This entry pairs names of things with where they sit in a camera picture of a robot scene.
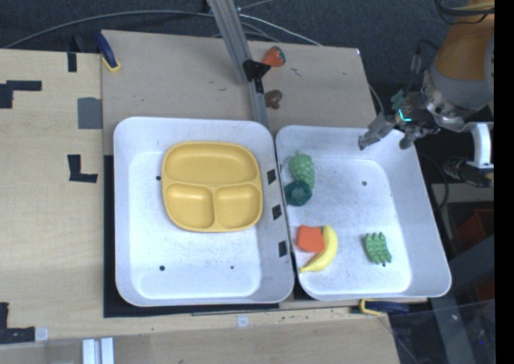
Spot light green grapes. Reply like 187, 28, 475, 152
288, 149, 316, 190

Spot brown cardboard board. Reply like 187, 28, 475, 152
100, 29, 429, 308

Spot white plastic tray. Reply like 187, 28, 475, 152
275, 125, 453, 302
112, 116, 296, 308

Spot black cylinder on white bracket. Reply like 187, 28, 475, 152
443, 121, 496, 189

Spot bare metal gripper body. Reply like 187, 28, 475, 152
392, 97, 470, 133

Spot yellow divided plate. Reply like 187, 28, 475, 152
161, 141, 264, 234

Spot green ridged toy vegetable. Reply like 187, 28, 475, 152
363, 231, 393, 267

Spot orange wedge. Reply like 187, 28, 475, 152
295, 224, 326, 254

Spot dark green broccoli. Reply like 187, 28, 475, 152
284, 179, 313, 207

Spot yellow banana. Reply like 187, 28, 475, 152
297, 224, 339, 274

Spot orange toy carrot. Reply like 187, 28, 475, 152
261, 45, 287, 68

